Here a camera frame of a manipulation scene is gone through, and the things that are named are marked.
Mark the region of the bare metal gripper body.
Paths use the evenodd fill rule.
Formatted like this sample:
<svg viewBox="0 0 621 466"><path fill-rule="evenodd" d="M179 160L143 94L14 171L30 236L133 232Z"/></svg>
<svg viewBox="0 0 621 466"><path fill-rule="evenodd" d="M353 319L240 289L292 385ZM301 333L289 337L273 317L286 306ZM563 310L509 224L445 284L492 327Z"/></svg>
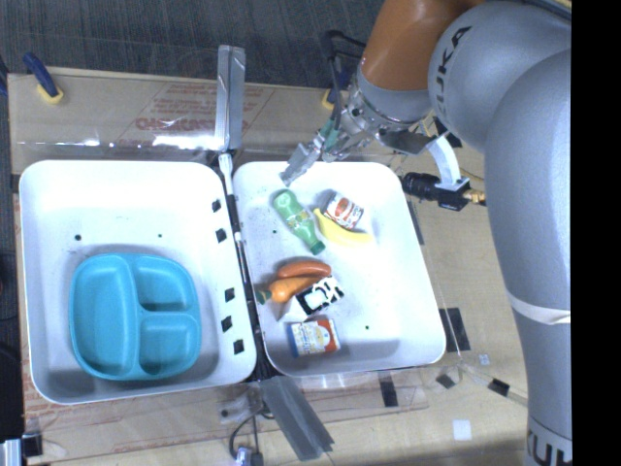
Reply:
<svg viewBox="0 0 621 466"><path fill-rule="evenodd" d="M321 158L333 162L378 140L383 146L415 154L415 91L392 90L371 83L352 83L339 119L327 124Z"/></svg>

